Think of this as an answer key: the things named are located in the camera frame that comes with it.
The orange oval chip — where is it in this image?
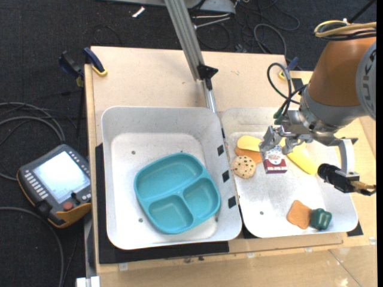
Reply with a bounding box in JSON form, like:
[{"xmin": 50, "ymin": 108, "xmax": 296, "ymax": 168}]
[{"xmin": 235, "ymin": 146, "xmax": 264, "ymax": 165}]

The white plastic tray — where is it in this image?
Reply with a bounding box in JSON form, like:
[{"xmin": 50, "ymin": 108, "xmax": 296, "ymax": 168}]
[
  {"xmin": 220, "ymin": 106, "xmax": 359, "ymax": 239},
  {"xmin": 101, "ymin": 105, "xmax": 243, "ymax": 251}
]

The black cylinder on white bracket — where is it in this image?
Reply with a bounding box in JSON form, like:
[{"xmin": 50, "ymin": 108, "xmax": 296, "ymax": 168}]
[{"xmin": 317, "ymin": 138, "xmax": 361, "ymax": 194}]

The pale wood board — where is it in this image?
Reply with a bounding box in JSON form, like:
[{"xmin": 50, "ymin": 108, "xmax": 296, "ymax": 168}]
[{"xmin": 89, "ymin": 45, "xmax": 345, "ymax": 274}]

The thin black and white rod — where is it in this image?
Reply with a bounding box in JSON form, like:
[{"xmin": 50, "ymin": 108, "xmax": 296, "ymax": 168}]
[{"xmin": 204, "ymin": 81, "xmax": 241, "ymax": 206}]

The yellow banana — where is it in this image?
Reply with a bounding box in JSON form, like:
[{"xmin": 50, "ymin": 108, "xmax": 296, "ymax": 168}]
[{"xmin": 280, "ymin": 138, "xmax": 320, "ymax": 176}]

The red and white carton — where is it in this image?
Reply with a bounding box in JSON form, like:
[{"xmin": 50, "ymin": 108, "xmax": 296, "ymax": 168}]
[{"xmin": 262, "ymin": 148, "xmax": 288, "ymax": 175}]

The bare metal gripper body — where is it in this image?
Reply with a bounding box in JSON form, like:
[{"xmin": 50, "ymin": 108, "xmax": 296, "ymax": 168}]
[{"xmin": 274, "ymin": 109, "xmax": 341, "ymax": 146}]

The blue divided plate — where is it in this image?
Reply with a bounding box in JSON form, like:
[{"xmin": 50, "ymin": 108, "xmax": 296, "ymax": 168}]
[{"xmin": 133, "ymin": 152, "xmax": 222, "ymax": 235}]

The yellow oval chip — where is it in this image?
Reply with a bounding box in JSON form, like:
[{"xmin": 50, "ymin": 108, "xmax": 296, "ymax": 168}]
[{"xmin": 236, "ymin": 135, "xmax": 265, "ymax": 153}]

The orange bread slice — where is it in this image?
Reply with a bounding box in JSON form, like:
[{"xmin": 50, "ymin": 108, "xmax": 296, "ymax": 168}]
[{"xmin": 286, "ymin": 200, "xmax": 313, "ymax": 230}]

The beige chocolate chip biscuit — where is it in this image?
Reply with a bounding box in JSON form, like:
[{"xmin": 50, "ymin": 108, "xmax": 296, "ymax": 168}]
[{"xmin": 232, "ymin": 155, "xmax": 257, "ymax": 179}]

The green bell pepper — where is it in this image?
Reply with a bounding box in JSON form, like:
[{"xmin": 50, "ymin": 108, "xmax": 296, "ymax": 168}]
[{"xmin": 308, "ymin": 208, "xmax": 333, "ymax": 231}]

